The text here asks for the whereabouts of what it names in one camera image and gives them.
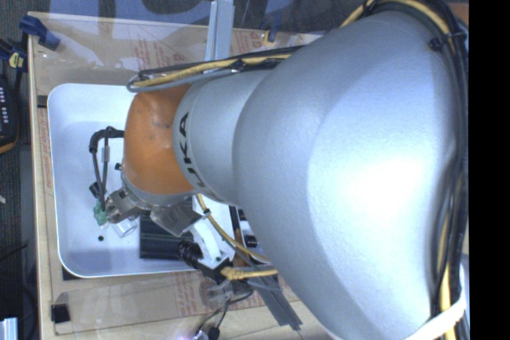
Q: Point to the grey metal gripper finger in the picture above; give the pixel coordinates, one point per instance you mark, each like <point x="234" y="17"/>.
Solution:
<point x="126" y="229"/>
<point x="103" y="225"/>

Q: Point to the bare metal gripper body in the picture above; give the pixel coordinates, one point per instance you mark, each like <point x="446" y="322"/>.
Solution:
<point x="122" y="206"/>

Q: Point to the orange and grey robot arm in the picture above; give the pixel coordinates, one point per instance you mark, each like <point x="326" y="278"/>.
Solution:
<point x="326" y="155"/>

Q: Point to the dark green box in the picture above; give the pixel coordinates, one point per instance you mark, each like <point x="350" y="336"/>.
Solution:
<point x="159" y="247"/>

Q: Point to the white plastic tray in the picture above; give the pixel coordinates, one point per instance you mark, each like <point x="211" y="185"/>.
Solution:
<point x="79" y="155"/>

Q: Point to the brown cardboard board red print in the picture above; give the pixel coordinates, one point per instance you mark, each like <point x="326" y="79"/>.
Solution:
<point x="119" y="298"/>

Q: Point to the black cylinder on white bracket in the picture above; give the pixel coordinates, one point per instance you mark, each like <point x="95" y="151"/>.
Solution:
<point x="207" y="247"/>

